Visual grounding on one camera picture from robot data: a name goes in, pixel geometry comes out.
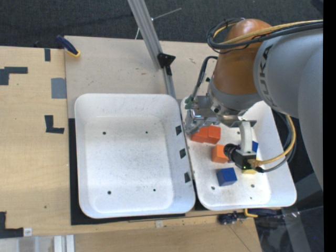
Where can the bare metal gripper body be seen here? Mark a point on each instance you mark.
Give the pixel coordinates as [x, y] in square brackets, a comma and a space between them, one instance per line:
[207, 114]

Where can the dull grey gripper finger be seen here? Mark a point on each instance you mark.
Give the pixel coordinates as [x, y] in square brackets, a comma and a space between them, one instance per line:
[200, 126]
[189, 123]

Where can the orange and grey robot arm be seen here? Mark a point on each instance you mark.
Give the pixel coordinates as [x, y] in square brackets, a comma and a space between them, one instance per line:
[286, 69]

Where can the red cube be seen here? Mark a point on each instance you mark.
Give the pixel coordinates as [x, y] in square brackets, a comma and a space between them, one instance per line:
[200, 136]
[214, 134]

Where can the orange cube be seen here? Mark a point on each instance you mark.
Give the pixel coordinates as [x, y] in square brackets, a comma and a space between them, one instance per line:
[218, 154]

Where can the blue cube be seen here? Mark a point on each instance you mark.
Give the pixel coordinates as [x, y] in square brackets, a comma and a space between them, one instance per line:
[254, 146]
[227, 177]

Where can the yellow cube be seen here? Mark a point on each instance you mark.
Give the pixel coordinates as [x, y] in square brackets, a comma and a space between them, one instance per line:
[249, 171]

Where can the white plastic tray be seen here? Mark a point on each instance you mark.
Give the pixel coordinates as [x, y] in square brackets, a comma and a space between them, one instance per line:
[128, 156]
[236, 195]

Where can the pale wood board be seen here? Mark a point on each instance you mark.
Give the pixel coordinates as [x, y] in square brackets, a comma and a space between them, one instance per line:
[118, 69]

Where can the black cylinder on white bracket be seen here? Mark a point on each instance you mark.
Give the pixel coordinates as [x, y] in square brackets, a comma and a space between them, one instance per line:
[240, 157]

